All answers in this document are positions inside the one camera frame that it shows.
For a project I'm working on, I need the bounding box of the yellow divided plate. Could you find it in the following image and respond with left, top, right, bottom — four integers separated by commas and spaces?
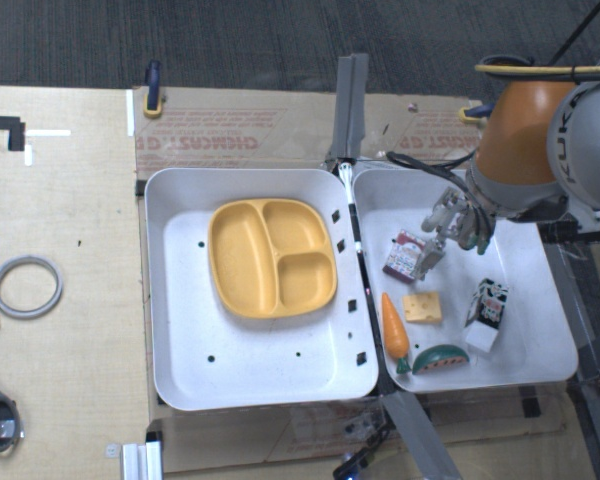
207, 197, 339, 320

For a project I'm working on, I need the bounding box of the yellow cheese wedge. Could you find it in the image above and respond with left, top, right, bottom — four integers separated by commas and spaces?
401, 291, 444, 325

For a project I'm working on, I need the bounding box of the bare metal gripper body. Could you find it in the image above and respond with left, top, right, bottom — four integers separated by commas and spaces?
442, 186, 497, 257

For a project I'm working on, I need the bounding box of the brown cardboard board red print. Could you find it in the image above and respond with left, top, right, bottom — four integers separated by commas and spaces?
132, 85, 569, 474

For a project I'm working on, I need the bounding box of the black and white milk carton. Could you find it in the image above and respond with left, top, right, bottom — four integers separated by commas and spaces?
462, 277, 510, 354

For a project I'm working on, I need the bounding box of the orange carrot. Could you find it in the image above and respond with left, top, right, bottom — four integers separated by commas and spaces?
380, 292, 413, 376

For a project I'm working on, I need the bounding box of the purple and white carton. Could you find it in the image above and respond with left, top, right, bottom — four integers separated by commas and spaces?
382, 229, 428, 285

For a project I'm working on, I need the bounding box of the green watermelon slice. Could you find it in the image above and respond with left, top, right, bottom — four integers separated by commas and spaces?
411, 344, 471, 376

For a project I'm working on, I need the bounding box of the white plastic tray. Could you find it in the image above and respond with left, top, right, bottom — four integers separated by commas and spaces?
352, 167, 580, 395
143, 167, 380, 412

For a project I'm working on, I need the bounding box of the grey tape roll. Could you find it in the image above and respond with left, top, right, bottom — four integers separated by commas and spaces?
0, 254, 65, 320

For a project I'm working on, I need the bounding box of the black block with thin wires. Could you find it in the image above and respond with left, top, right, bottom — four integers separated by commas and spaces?
332, 445, 381, 480

